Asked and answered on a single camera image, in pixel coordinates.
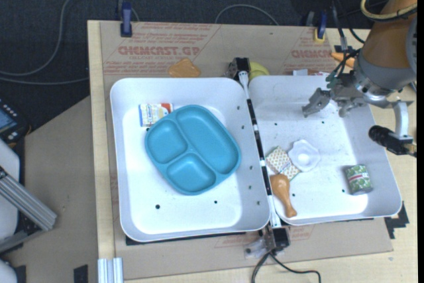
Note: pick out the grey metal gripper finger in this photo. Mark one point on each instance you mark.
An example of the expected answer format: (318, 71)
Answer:
(349, 106)
(316, 103)

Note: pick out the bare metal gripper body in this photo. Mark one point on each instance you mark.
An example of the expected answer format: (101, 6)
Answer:
(348, 89)

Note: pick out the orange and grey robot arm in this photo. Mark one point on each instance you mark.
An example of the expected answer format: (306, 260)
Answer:
(384, 39)

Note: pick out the red and white packet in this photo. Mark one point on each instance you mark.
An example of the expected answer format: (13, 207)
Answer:
(313, 73)

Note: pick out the white fried egg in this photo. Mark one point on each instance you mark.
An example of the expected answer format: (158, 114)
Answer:
(304, 155)

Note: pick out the thin black and white rod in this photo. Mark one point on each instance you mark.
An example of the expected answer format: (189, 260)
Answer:
(255, 124)

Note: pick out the yellow banana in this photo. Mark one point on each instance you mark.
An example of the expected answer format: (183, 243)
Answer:
(259, 69)

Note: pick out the green can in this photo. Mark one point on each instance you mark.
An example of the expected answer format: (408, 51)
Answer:
(358, 179)

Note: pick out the tan chicken drumstick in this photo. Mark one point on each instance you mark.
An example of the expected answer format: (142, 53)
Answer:
(281, 187)

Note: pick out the white plastic tray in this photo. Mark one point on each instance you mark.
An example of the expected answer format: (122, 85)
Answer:
(185, 215)
(331, 195)

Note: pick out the blue divided plate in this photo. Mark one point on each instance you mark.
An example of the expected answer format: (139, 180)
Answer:
(195, 146)

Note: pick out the brown cardboard board, red print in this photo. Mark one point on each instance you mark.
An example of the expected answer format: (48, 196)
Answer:
(198, 39)

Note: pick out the orange toast slice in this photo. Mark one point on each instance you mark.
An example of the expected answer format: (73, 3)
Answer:
(184, 69)

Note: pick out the small white carton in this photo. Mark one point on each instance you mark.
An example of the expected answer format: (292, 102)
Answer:
(150, 112)

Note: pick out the black cylinder on white bracket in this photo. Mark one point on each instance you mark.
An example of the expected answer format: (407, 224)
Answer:
(389, 139)

